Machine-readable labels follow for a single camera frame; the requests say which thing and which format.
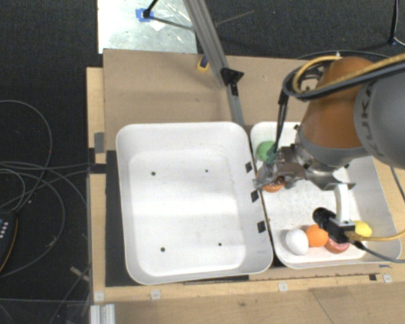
blue tape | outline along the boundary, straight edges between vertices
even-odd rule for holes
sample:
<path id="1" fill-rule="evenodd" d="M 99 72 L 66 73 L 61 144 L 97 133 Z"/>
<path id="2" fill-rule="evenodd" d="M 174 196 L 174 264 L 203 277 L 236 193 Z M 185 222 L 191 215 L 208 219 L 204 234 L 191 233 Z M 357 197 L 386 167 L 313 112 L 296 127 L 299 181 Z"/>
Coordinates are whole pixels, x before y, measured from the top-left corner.
<path id="1" fill-rule="evenodd" d="M 139 20 L 140 22 L 142 22 L 142 23 L 150 22 L 150 19 L 144 18 L 144 17 L 142 16 L 142 14 L 143 14 L 143 12 L 144 12 L 145 10 L 146 10 L 145 8 L 139 8 L 139 9 L 136 9 L 136 10 L 135 10 L 136 17 L 137 17 L 138 20 Z M 150 11 L 150 17 L 152 17 L 152 18 L 155 17 L 155 14 L 153 13 L 153 11 Z"/>

metal bracket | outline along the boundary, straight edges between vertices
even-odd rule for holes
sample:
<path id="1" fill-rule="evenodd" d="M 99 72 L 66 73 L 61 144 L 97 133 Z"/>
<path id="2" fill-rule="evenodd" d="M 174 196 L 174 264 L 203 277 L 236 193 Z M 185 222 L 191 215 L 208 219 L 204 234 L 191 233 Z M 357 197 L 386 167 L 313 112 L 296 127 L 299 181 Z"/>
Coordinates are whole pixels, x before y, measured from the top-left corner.
<path id="1" fill-rule="evenodd" d="M 242 79 L 244 73 L 223 67 L 221 69 L 221 76 L 225 85 L 230 86 L 232 95 L 238 97 L 237 83 L 240 79 Z"/>

yellow ball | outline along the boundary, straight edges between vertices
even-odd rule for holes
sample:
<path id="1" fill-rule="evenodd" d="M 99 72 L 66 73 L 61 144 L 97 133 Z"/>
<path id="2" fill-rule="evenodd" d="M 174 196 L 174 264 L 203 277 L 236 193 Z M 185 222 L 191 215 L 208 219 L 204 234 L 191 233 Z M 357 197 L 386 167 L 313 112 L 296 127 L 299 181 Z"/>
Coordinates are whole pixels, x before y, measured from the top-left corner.
<path id="1" fill-rule="evenodd" d="M 369 227 L 369 224 L 363 221 L 354 221 L 354 223 L 356 224 L 356 229 L 354 231 L 357 234 L 366 238 L 372 235 L 372 228 Z"/>

empty white tray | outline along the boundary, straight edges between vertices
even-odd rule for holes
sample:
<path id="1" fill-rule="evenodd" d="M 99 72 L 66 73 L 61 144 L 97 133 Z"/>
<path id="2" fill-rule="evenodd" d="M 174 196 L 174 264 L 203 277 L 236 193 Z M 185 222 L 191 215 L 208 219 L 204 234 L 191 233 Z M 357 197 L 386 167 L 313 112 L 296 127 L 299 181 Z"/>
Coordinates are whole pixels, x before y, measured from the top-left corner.
<path id="1" fill-rule="evenodd" d="M 280 146 L 289 146 L 295 141 L 297 123 L 285 123 Z M 276 123 L 261 122 L 250 132 L 254 153 L 260 143 L 275 140 Z M 392 214 L 385 200 L 377 170 L 371 156 L 355 159 L 348 169 L 341 168 L 334 173 L 343 182 L 355 182 L 350 193 L 350 218 L 367 222 L 374 236 L 391 236 L 396 234 Z M 312 182 L 300 180 L 296 186 L 279 192 L 263 192 L 267 216 L 270 219 L 271 233 L 276 256 L 288 267 L 294 269 L 323 267 L 334 265 L 381 262 L 382 260 L 354 246 L 340 254 L 330 253 L 325 247 L 309 248 L 305 256 L 292 253 L 285 244 L 288 230 L 305 228 L 314 224 L 312 213 L 317 207 L 325 207 L 336 212 L 334 191 L 322 191 Z M 365 242 L 371 249 L 391 258 L 399 257 L 401 245 L 399 240 L 390 242 Z"/>
<path id="2" fill-rule="evenodd" d="M 116 146 L 126 267 L 135 281 L 244 275 L 271 265 L 249 141 L 239 125 L 129 125 Z"/>

wooden table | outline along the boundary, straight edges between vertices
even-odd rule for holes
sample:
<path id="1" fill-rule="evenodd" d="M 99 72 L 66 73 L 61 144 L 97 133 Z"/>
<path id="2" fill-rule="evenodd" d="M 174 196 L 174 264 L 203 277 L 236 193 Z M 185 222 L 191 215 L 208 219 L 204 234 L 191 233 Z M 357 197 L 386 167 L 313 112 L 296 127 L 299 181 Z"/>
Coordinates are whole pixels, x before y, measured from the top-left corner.
<path id="1" fill-rule="evenodd" d="M 87 69 L 88 140 L 96 163 L 105 163 L 105 151 L 115 148 L 115 134 L 127 124 L 231 119 L 224 89 L 211 72 L 196 71 L 197 61 L 198 55 L 105 51 L 103 68 Z M 228 61 L 246 74 L 239 92 L 249 127 L 274 121 L 281 81 L 303 62 Z M 300 121 L 305 109 L 291 100 L 288 120 Z M 405 208 L 389 167 L 377 163 L 377 171 L 396 227 L 403 229 Z M 405 171 L 398 173 L 405 188 Z M 89 177 L 92 294 L 95 304 L 116 303 L 117 323 L 405 323 L 405 265 L 383 261 L 383 267 L 274 268 L 241 282 L 107 287 L 105 178 Z M 402 247 L 405 257 L 405 238 Z M 281 291 L 285 285 L 288 291 Z"/>

